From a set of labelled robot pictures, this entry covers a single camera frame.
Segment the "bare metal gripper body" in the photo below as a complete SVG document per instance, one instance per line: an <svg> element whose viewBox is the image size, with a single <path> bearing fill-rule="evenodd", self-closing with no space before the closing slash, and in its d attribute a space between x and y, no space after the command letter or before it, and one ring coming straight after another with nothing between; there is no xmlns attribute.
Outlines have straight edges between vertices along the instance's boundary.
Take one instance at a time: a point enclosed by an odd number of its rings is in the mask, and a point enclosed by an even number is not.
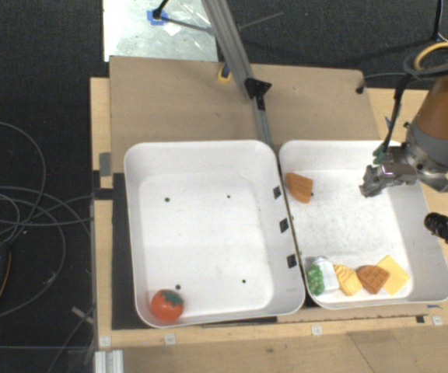
<svg viewBox="0 0 448 373"><path fill-rule="evenodd" d="M383 168L387 187L414 185L419 181L439 193L448 193L447 166L431 159L419 147L401 144L385 151L382 147L377 151L377 168Z"/></svg>

